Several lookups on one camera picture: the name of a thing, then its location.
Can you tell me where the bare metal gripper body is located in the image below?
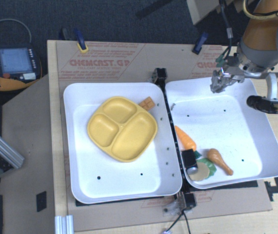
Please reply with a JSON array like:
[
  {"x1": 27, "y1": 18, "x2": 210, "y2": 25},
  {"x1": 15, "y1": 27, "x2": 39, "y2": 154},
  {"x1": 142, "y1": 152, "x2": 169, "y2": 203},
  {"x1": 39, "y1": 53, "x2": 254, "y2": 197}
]
[{"x1": 221, "y1": 55, "x2": 277, "y2": 83}]

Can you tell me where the white plastic tray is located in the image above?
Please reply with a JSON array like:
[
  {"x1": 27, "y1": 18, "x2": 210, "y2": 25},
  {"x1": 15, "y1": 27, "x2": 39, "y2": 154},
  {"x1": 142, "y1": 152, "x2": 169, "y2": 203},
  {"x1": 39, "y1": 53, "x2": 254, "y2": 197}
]
[
  {"x1": 164, "y1": 76, "x2": 278, "y2": 190},
  {"x1": 63, "y1": 82, "x2": 183, "y2": 205}
]

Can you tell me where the orange carrot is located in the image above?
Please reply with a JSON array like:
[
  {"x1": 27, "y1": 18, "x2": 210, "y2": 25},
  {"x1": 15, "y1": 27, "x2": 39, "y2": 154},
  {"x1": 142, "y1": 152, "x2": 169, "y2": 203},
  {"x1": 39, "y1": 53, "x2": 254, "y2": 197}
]
[{"x1": 174, "y1": 125, "x2": 202, "y2": 158}]

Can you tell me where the brown biscuit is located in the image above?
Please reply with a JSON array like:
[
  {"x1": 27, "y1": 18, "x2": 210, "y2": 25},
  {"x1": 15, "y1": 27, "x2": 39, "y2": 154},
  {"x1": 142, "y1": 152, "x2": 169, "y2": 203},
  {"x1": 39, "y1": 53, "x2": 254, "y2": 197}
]
[{"x1": 138, "y1": 96, "x2": 154, "y2": 112}]

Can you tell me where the tan chicken drumstick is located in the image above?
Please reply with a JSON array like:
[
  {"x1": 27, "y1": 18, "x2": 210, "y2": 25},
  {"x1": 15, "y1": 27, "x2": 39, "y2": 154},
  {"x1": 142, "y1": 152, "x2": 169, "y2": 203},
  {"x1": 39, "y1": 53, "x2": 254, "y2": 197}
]
[{"x1": 206, "y1": 148, "x2": 234, "y2": 176}]

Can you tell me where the black can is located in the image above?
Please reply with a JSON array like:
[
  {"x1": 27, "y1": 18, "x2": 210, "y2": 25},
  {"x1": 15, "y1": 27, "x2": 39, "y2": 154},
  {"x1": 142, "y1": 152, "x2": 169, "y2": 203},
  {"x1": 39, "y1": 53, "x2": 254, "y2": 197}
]
[{"x1": 181, "y1": 149, "x2": 199, "y2": 176}]

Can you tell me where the green lettuce leaf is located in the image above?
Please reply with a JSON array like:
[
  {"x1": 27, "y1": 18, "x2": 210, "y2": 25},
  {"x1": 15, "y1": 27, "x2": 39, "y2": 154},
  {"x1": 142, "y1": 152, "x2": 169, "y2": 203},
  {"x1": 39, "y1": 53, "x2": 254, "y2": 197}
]
[{"x1": 197, "y1": 156, "x2": 218, "y2": 179}]

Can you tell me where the brown cardboard board red print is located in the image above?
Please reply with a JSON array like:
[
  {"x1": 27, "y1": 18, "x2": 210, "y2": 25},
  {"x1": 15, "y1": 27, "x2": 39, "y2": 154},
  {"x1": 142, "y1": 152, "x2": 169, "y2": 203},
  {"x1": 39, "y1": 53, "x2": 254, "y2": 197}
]
[{"x1": 56, "y1": 40, "x2": 274, "y2": 233}]

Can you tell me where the beige round disc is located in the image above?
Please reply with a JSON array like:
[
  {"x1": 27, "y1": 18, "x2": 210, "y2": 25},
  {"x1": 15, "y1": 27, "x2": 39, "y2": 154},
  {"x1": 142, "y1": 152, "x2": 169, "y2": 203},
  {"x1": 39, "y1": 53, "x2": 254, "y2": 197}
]
[{"x1": 189, "y1": 162, "x2": 211, "y2": 182}]

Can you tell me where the yellow divided plate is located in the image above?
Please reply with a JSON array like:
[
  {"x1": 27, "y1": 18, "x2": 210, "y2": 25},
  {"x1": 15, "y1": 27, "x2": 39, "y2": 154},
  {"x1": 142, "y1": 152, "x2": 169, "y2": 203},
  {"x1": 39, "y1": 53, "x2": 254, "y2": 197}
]
[{"x1": 87, "y1": 96, "x2": 159, "y2": 163}]

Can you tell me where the black cylinder on white bracket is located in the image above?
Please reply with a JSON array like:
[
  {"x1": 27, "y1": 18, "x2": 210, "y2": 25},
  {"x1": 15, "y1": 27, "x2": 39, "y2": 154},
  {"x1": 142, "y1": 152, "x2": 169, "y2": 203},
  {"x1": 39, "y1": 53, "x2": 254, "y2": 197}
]
[{"x1": 246, "y1": 72, "x2": 278, "y2": 115}]

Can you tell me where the black block with thin wires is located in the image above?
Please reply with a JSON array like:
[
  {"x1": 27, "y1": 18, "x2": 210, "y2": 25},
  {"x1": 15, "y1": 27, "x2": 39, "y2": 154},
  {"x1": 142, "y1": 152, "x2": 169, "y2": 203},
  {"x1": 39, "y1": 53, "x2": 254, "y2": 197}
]
[
  {"x1": 153, "y1": 67, "x2": 167, "y2": 84},
  {"x1": 180, "y1": 192, "x2": 198, "y2": 210}
]

